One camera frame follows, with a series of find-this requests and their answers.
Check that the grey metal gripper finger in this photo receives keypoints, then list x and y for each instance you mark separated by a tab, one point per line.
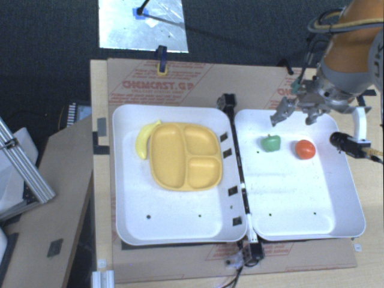
281	112
312	117

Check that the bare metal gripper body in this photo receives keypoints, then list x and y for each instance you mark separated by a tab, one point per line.
318	96

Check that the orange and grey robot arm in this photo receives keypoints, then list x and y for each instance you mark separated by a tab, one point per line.
351	46

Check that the green bell pepper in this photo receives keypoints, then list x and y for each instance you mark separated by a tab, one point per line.
271	143

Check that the red tomato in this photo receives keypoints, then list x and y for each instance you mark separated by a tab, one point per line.
305	149

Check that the thin black and white rod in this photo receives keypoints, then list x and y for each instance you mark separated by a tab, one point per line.
240	166

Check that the white plastic tray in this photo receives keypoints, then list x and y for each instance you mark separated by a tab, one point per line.
288	196
168	217

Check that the brown cardboard board red print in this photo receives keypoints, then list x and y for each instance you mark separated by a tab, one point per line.
180	82

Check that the yellow divided plate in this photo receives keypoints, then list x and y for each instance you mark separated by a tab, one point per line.
184	156

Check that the yellow banana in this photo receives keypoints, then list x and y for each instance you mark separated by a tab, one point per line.
141	142

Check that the black cylinder on white bracket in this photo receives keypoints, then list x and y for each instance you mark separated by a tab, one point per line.
351	139

